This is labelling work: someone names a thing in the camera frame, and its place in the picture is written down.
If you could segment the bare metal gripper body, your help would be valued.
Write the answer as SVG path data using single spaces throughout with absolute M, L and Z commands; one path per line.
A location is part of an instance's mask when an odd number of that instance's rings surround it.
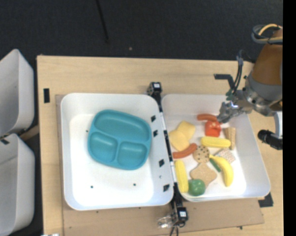
M 277 100 L 264 99 L 255 91 L 237 90 L 233 94 L 233 116 L 237 117 L 255 111 L 265 117 L 270 117 L 274 115 L 274 110 L 271 107 L 276 102 Z

